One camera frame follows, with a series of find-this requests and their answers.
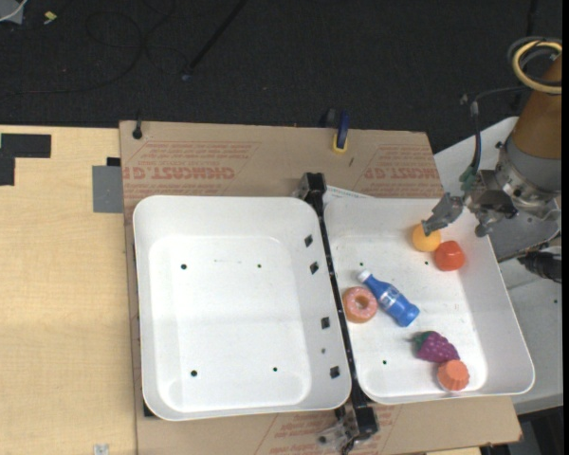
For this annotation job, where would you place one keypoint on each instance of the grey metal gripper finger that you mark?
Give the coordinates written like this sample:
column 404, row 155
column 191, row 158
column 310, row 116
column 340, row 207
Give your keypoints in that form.
column 490, row 218
column 445, row 212

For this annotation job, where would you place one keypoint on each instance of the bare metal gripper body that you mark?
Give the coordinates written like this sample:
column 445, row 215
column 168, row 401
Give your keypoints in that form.
column 495, row 192

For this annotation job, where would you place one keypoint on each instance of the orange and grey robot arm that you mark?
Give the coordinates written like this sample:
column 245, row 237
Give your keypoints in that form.
column 538, row 121

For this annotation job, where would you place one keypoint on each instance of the yellow ball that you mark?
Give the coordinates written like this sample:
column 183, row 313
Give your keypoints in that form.
column 427, row 241

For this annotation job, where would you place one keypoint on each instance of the orange cube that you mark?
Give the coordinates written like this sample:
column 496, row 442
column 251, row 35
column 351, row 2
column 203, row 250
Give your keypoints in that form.
column 449, row 255

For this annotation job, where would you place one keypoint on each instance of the white plastic tray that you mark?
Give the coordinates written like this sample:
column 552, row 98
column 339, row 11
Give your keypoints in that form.
column 436, row 301
column 237, row 320

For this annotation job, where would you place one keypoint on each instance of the white paper strip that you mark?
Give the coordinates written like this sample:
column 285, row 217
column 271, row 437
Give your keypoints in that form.
column 348, row 191

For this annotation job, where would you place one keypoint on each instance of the blue plastic bottle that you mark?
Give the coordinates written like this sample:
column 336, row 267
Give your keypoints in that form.
column 392, row 300

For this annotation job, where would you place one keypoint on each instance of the pink doughnut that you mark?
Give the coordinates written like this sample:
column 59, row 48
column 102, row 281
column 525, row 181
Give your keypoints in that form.
column 359, row 304

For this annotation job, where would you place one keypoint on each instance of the thin black rod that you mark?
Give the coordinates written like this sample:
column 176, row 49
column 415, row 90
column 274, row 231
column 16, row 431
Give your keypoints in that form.
column 337, row 282

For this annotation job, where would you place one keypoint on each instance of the purple grapes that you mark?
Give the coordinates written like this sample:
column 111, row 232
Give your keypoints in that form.
column 435, row 347

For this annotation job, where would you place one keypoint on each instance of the orange ridged cup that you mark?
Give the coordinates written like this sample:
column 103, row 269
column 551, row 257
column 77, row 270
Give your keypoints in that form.
column 453, row 376

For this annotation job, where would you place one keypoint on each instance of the brown cardboard board red print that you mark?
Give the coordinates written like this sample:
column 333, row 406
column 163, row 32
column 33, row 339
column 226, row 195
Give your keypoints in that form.
column 246, row 169

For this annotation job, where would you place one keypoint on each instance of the black cylinder on white bracket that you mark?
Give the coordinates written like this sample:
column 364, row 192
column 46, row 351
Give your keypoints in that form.
column 543, row 266

